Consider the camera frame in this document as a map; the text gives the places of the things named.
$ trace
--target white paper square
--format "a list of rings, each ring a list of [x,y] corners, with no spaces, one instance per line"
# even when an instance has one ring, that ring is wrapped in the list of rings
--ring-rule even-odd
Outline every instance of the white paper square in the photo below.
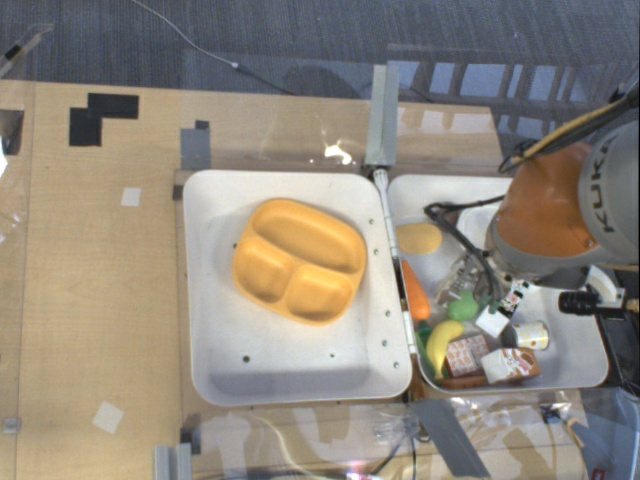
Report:
[[[140,206],[141,188],[125,188],[122,192],[122,206]]]
[[[118,409],[109,402],[102,402],[100,409],[98,409],[98,412],[93,418],[93,424],[105,432],[109,432],[109,434],[115,434],[123,416],[124,411],[122,409]]]

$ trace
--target white cable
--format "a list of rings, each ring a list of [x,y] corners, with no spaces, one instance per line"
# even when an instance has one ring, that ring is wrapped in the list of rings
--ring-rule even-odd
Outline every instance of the white cable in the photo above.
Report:
[[[225,64],[227,64],[228,66],[231,66],[233,69],[238,69],[238,63],[237,62],[232,62],[228,59],[225,59],[223,57],[219,57],[218,55],[216,55],[215,53],[212,53],[208,50],[205,50],[204,48],[201,48],[200,46],[198,46],[196,43],[194,43],[191,39],[189,39],[189,37],[187,37],[187,35],[178,28],[178,26],[173,23],[172,21],[170,21],[168,18],[164,17],[162,14],[160,14],[158,11],[156,11],[155,9],[152,9],[151,7],[143,4],[142,2],[140,2],[139,0],[129,0],[130,2],[133,2],[134,4],[136,4],[138,7],[142,7],[145,11],[147,11],[150,14],[153,14],[156,18],[161,19],[162,21],[164,21],[167,25],[169,25],[169,27],[171,27],[173,29],[173,31],[178,34],[189,46],[191,46],[193,49],[199,51],[200,53],[206,55],[207,57],[211,57],[212,59],[215,59],[217,61],[220,62],[224,62]]]

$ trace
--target metal bracket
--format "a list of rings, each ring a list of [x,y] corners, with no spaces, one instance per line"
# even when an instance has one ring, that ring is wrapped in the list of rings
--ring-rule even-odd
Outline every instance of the metal bracket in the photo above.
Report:
[[[365,169],[396,163],[398,141],[398,68],[374,66]]]
[[[192,480],[191,445],[182,443],[175,448],[156,446],[153,450],[154,480]]]

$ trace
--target orange carrot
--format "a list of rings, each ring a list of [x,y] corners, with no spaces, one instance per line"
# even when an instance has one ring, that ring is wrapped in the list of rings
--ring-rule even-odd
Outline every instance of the orange carrot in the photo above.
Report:
[[[409,312],[415,322],[426,320],[431,313],[431,306],[427,294],[424,293],[420,281],[407,260],[402,260],[402,272],[404,273],[404,284],[407,289],[407,304]]]

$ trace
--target gray floor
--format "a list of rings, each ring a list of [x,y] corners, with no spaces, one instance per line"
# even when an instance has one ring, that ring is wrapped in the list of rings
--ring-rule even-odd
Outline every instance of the gray floor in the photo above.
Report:
[[[434,55],[577,66],[638,57],[640,0],[141,1],[203,48],[300,94],[365,97],[373,63]],[[277,92],[126,0],[0,0],[0,15],[0,51],[31,24],[54,25],[37,52],[40,80]]]

